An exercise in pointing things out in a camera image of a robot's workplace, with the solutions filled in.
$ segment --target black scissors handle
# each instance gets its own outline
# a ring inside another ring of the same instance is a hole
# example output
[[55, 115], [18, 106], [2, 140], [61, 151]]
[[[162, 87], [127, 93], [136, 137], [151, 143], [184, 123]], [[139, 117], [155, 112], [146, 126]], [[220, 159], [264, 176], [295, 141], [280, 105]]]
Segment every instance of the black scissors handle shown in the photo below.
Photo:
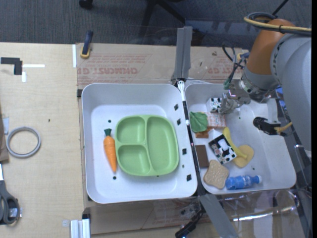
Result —
[[[10, 209], [16, 208], [17, 214], [15, 217], [10, 216]], [[0, 221], [3, 220], [6, 224], [12, 224], [20, 216], [20, 206], [15, 197], [13, 197], [5, 188], [5, 183], [0, 180]]]

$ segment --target water bottle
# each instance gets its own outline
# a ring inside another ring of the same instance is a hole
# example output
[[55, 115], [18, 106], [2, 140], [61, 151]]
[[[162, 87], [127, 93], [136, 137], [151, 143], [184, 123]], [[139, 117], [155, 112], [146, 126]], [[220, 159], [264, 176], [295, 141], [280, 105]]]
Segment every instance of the water bottle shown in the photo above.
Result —
[[225, 181], [226, 188], [229, 190], [251, 187], [254, 183], [262, 182], [261, 176], [237, 176], [228, 177]]

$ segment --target table surface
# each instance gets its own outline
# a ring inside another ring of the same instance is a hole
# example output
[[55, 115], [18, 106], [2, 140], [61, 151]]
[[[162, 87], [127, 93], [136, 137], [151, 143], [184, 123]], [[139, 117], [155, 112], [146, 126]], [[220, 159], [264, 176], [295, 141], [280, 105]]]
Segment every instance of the table surface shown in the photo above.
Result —
[[[13, 74], [13, 66], [0, 64], [0, 104], [2, 117], [9, 118], [9, 130], [30, 126], [41, 136], [39, 151], [32, 157], [9, 157], [3, 162], [7, 190], [22, 208], [22, 218], [13, 225], [0, 225], [2, 238], [69, 237], [70, 220], [81, 220], [84, 211], [83, 173], [77, 70], [73, 45], [1, 43], [0, 57], [20, 58], [25, 64], [44, 67], [23, 68]], [[14, 136], [16, 152], [34, 148], [30, 133]], [[244, 237], [254, 232], [244, 224]], [[202, 237], [218, 237], [210, 223], [201, 224]], [[139, 230], [93, 237], [173, 237], [180, 227]]]

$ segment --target tape roll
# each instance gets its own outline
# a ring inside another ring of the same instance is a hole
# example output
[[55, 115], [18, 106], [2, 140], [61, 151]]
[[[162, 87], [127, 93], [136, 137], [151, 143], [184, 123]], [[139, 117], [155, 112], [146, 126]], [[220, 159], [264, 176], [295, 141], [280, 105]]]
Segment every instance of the tape roll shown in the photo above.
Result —
[[[36, 136], [37, 140], [38, 140], [38, 143], [37, 143], [36, 147], [31, 152], [28, 152], [26, 154], [16, 153], [10, 147], [11, 138], [16, 133], [21, 132], [21, 131], [29, 131], [29, 132], [33, 133]], [[41, 137], [40, 137], [40, 134], [35, 129], [33, 129], [32, 127], [27, 127], [27, 126], [17, 127], [15, 129], [13, 129], [11, 132], [9, 132], [8, 137], [6, 138], [6, 146], [8, 148], [9, 153], [12, 156], [14, 156], [16, 158], [28, 158], [28, 157], [34, 155], [39, 150], [39, 148], [41, 146]]]

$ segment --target carrot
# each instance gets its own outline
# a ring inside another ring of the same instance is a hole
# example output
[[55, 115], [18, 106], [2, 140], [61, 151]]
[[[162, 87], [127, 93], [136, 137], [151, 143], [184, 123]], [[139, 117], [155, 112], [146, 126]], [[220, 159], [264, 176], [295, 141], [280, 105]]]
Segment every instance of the carrot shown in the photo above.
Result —
[[115, 154], [114, 139], [110, 136], [111, 129], [105, 129], [106, 137], [104, 138], [104, 150], [109, 164], [114, 172], [117, 170], [117, 156]]

